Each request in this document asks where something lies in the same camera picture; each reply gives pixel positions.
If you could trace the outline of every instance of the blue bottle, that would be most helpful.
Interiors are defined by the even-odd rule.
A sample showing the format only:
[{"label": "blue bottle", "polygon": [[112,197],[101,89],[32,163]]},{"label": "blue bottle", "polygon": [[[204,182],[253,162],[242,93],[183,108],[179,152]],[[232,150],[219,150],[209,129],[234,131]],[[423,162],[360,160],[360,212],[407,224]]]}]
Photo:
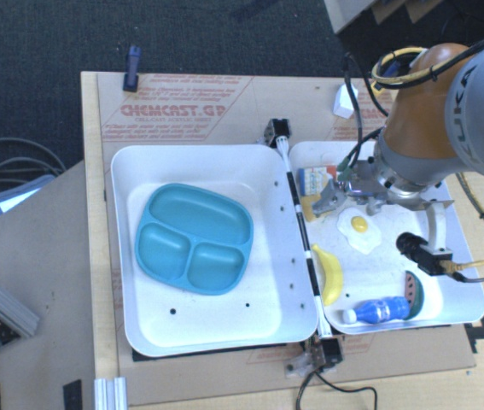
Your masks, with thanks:
[{"label": "blue bottle", "polygon": [[345,310],[342,318],[347,324],[357,321],[367,324],[381,324],[394,319],[404,319],[411,307],[403,296],[390,296],[365,302],[361,307]]}]

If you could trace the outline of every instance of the bottle cap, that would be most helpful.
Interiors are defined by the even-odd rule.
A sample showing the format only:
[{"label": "bottle cap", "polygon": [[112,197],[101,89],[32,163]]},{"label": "bottle cap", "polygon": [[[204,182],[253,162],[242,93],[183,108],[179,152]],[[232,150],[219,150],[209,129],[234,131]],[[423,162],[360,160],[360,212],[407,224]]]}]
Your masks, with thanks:
[{"label": "bottle cap", "polygon": [[342,313],[342,319],[347,324],[355,324],[358,321],[358,316],[355,313],[355,310],[349,309],[344,310],[344,313]]}]

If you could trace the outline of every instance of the yellow banana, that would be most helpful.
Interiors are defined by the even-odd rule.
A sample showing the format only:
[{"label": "yellow banana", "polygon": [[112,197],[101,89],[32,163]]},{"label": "yellow banana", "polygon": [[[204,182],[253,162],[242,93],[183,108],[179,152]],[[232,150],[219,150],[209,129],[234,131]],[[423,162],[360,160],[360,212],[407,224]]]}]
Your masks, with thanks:
[{"label": "yellow banana", "polygon": [[318,254],[321,267],[325,271],[325,287],[321,294],[324,305],[330,305],[341,295],[344,278],[342,277],[341,263],[333,254],[321,249],[316,244],[312,245],[312,250]]}]

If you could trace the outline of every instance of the table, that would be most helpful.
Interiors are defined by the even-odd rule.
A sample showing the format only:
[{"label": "table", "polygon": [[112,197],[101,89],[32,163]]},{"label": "table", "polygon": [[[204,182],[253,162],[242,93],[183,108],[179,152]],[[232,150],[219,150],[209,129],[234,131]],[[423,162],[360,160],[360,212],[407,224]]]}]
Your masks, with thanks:
[{"label": "table", "polygon": [[[104,171],[100,122],[100,99],[98,75],[94,72],[81,74],[85,171],[87,189],[87,211],[90,244],[91,301],[94,330],[94,358],[97,378],[116,378],[120,374],[117,352],[116,327],[114,320],[114,298],[109,255],[107,205],[103,200]],[[271,91],[289,91],[291,78],[262,78]],[[340,79],[301,79],[299,86],[307,85],[308,92],[324,87],[340,86]],[[270,111],[266,105],[261,108]],[[484,178],[469,175],[472,186],[484,205]],[[474,259],[484,259],[484,223],[477,222],[475,211],[467,202],[455,180],[447,180],[449,190],[455,199],[458,217],[464,227],[466,238]],[[484,408],[484,340],[477,343],[476,367],[463,370],[415,374],[391,378],[377,378],[342,384],[346,387],[374,386],[378,390],[382,408]],[[243,393],[202,398],[191,401],[171,401],[143,405],[137,409],[180,409],[180,408],[294,408],[296,388]],[[304,395],[303,407],[329,408],[330,406],[356,408],[365,405],[371,408],[370,394],[339,394],[330,392],[326,386],[309,388]]]}]

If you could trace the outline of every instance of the toy fried egg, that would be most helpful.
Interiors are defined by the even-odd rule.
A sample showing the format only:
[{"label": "toy fried egg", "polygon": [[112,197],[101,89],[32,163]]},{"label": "toy fried egg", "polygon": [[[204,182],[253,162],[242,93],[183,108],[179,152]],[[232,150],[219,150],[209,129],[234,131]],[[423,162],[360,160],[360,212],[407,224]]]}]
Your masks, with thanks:
[{"label": "toy fried egg", "polygon": [[382,232],[372,218],[355,207],[344,209],[336,222],[338,230],[354,249],[369,254],[382,242]]}]

